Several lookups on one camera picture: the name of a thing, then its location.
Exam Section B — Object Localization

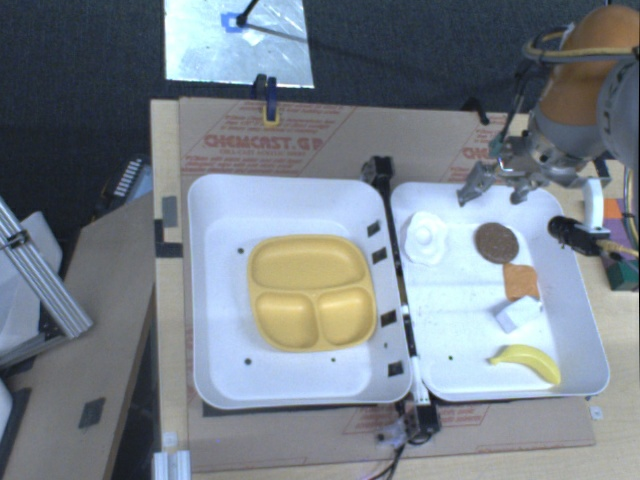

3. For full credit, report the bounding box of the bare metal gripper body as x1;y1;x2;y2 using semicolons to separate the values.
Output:
491;134;592;190

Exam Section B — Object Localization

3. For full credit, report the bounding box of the brown round biscuit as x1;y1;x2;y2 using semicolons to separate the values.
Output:
473;221;521;265

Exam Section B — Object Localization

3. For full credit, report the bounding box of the white fried egg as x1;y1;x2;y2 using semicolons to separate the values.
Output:
401;210;450;268

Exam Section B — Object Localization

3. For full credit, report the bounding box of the orange bread slice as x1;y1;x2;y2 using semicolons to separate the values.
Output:
501;262;542;304

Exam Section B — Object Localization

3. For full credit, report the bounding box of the thin black and white rod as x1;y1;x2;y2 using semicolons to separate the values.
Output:
376;177;427;405

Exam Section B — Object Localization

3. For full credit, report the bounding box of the white cube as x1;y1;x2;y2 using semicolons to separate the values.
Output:
494;295;544;335

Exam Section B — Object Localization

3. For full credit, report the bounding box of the green cube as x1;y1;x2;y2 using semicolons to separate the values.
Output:
606;259;640;292

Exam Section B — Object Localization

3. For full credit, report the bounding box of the white plastic tray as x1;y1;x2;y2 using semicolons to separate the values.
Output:
187;173;414;411
389;181;612;403

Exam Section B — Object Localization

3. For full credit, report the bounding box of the brown cardboard board red print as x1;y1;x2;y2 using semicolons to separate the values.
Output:
177;96;598;474

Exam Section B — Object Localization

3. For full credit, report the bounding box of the yellow banana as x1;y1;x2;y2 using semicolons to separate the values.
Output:
487;343;563;386

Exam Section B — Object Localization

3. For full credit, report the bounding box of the yellow divided plate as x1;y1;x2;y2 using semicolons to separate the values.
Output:
246;233;379;354

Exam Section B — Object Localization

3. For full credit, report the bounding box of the black cylinder on white bracket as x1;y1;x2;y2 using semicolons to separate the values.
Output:
546;177;614;259

